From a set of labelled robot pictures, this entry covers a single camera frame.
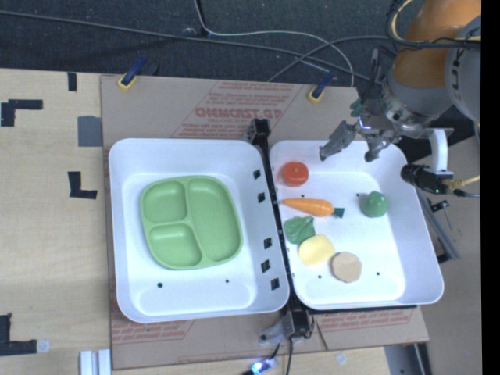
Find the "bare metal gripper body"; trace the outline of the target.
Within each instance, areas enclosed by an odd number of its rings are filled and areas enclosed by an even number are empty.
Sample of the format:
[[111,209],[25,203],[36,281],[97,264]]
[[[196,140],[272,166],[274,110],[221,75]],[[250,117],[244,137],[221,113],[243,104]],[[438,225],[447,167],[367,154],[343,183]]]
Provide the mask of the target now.
[[370,144],[397,143],[402,136],[419,137],[434,120],[413,112],[399,100],[360,99],[354,103],[355,129]]

